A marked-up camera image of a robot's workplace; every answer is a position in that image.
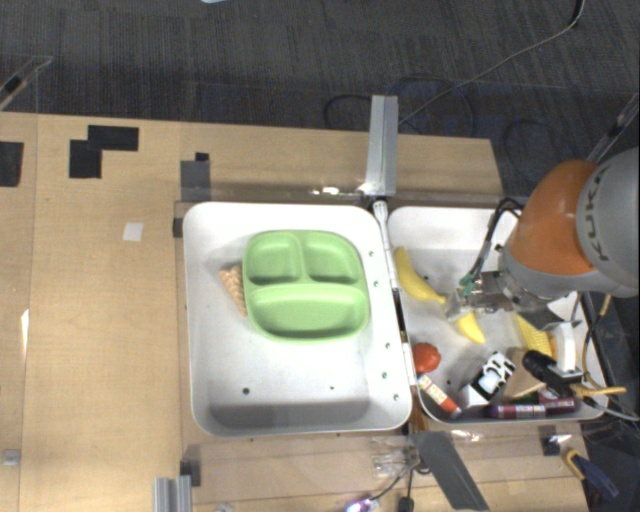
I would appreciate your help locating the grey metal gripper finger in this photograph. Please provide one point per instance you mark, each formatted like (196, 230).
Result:
(457, 307)

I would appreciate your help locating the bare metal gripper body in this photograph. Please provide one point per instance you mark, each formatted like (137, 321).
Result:
(492, 292)

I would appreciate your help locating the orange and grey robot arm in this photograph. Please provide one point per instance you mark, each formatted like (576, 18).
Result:
(560, 235)

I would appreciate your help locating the small yellow banana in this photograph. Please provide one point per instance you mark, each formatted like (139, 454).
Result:
(472, 329)

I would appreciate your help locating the large yellow banana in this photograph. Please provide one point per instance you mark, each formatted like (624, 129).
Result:
(412, 280)

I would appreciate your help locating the red tomato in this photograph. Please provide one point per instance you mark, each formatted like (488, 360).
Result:
(426, 357)

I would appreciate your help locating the yellow corn cob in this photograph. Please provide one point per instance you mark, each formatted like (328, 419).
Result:
(535, 340)

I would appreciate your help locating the white plastic tray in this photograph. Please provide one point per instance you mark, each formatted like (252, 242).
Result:
(440, 240)
(300, 380)

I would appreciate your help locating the black and white carton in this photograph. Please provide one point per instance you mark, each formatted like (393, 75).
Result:
(490, 377)

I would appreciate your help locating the orange and white tube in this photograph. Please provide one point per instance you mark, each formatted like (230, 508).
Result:
(437, 395)

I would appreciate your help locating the brown cardboard wedge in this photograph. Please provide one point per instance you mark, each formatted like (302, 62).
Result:
(522, 382)

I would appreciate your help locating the green divided plate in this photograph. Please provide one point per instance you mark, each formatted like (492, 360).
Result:
(305, 305)

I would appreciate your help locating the tan waffle biscuit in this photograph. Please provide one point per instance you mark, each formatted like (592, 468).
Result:
(232, 285)

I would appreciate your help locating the black cylinder on white bracket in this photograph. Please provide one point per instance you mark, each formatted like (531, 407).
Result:
(542, 367)

